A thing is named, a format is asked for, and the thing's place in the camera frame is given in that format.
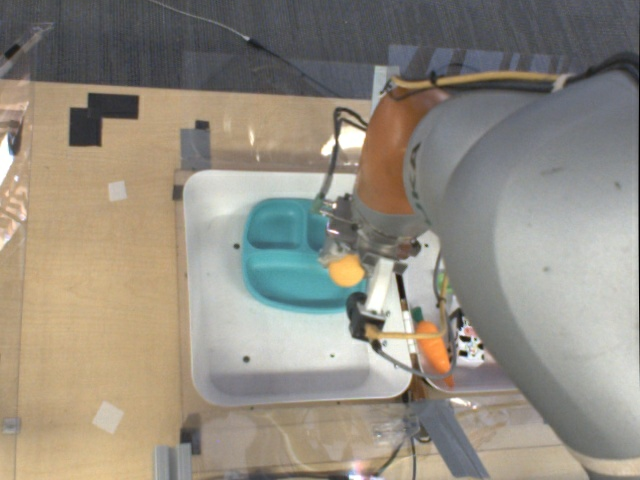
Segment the wooden tabletop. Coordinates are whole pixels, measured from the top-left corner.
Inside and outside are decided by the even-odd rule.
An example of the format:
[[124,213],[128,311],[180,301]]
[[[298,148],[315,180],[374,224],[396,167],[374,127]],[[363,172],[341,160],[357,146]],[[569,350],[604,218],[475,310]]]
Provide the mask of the wooden tabletop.
[[[103,119],[101,147],[70,147],[70,108],[86,108],[89,92],[138,95],[139,117]],[[209,121],[220,165],[320,170],[326,159],[319,150],[331,136],[337,103],[368,115],[364,101],[36,84],[16,478],[152,478],[153,448],[177,444],[188,417],[182,393],[192,389],[181,377],[180,244],[172,199],[180,130]],[[110,200],[114,182],[124,182],[126,199]],[[113,433],[93,423],[103,402],[121,411],[113,415],[119,420]],[[250,420],[211,410],[212,428],[235,418],[242,429]],[[295,421],[282,427],[297,439],[304,433]],[[514,478],[512,468],[585,478],[545,426],[498,427],[475,436],[489,443],[481,457],[494,478]],[[254,465],[242,439],[230,439],[230,448],[210,448],[226,464],[209,470]],[[313,452],[292,442],[278,455],[282,466],[295,463],[296,451]],[[448,478],[433,446],[421,446],[418,478]],[[512,450],[499,451],[504,448]],[[341,459],[332,453],[325,449],[321,456]],[[388,470],[397,476],[389,478],[406,478],[410,462],[399,460]]]

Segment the white tape square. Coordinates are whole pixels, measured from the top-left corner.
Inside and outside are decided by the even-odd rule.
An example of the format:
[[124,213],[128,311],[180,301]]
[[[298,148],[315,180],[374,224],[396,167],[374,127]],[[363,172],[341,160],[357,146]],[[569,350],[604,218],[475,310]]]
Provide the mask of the white tape square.
[[109,434],[115,434],[123,416],[123,410],[118,409],[109,402],[102,402],[95,418],[93,418],[93,424],[105,432],[109,432]]
[[123,201],[127,198],[127,187],[124,181],[109,183],[109,201]]

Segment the toy carrot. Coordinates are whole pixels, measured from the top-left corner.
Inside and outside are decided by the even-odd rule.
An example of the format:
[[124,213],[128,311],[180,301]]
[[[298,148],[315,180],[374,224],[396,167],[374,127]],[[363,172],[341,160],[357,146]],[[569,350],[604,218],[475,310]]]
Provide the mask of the toy carrot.
[[[437,332],[438,328],[433,322],[421,320],[416,324],[416,334]],[[451,367],[451,363],[449,362],[449,353],[447,352],[447,347],[445,346],[443,339],[427,338],[419,339],[417,341],[420,352],[422,352],[422,355],[427,359],[427,361],[429,361],[429,364],[436,370],[436,372],[447,373]],[[454,382],[452,375],[446,377],[444,381],[447,383],[447,386],[453,388]]]

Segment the teal plate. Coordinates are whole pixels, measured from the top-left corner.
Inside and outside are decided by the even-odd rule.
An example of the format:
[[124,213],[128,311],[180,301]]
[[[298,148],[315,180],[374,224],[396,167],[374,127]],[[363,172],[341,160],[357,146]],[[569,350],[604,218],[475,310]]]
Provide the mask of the teal plate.
[[265,199],[244,229],[242,274],[247,290],[267,306],[305,313],[345,310],[365,282],[342,288],[318,262],[327,219],[309,213],[311,199]]

